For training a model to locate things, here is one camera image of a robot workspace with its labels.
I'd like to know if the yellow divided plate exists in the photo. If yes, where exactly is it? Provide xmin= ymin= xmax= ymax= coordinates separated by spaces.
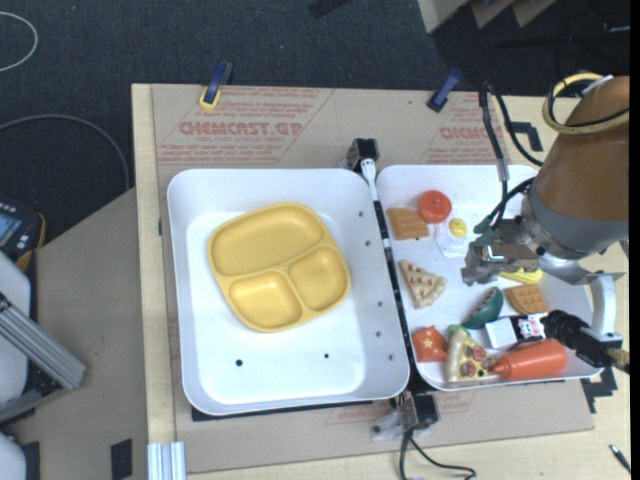
xmin=206 ymin=201 xmax=352 ymax=334

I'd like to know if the lattice pie slice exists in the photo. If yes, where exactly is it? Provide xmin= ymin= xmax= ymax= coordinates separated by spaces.
xmin=397 ymin=259 xmax=448 ymax=311

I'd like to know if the white plastic tray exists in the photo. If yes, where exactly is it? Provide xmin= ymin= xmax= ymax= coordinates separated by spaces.
xmin=166 ymin=167 xmax=412 ymax=416
xmin=374 ymin=164 xmax=606 ymax=392

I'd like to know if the white and yellow fried egg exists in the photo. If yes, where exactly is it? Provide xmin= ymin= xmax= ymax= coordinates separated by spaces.
xmin=432 ymin=216 xmax=474 ymax=260

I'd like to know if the brown cardboard board red print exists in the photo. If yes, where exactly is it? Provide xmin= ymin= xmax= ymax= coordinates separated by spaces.
xmin=149 ymin=83 xmax=597 ymax=460

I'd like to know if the black cylinder on white bracket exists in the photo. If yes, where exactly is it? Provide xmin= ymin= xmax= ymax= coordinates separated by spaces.
xmin=538 ymin=253 xmax=626 ymax=370

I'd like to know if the orange toy tomato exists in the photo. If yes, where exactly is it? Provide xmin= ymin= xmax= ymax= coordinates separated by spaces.
xmin=416 ymin=189 xmax=453 ymax=224

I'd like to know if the green watermelon slice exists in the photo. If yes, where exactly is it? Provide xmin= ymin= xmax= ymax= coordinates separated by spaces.
xmin=460 ymin=286 xmax=505 ymax=331

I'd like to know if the black pen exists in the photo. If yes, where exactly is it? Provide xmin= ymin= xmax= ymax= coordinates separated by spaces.
xmin=608 ymin=443 xmax=631 ymax=473

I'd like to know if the toy pizza slice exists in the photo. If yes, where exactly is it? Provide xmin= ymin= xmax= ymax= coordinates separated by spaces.
xmin=444 ymin=327 xmax=502 ymax=385

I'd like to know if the yellow toy cheese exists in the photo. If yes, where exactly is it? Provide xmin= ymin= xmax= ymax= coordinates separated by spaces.
xmin=498 ymin=266 xmax=544 ymax=286

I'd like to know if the orange squeeze bottle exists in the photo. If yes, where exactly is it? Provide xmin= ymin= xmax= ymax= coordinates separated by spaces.
xmin=488 ymin=338 xmax=570 ymax=382

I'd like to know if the brown toy waffle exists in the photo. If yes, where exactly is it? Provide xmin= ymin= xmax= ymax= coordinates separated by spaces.
xmin=505 ymin=283 xmax=551 ymax=317
xmin=385 ymin=206 xmax=431 ymax=242

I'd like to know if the white and black small carton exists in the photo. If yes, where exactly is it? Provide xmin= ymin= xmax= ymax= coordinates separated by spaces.
xmin=484 ymin=312 xmax=549 ymax=350

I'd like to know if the thin black and white rod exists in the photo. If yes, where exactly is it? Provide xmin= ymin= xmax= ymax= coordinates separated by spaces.
xmin=360 ymin=158 xmax=417 ymax=395

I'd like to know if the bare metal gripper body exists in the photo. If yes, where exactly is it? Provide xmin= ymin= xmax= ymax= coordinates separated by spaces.
xmin=464 ymin=216 xmax=548 ymax=270

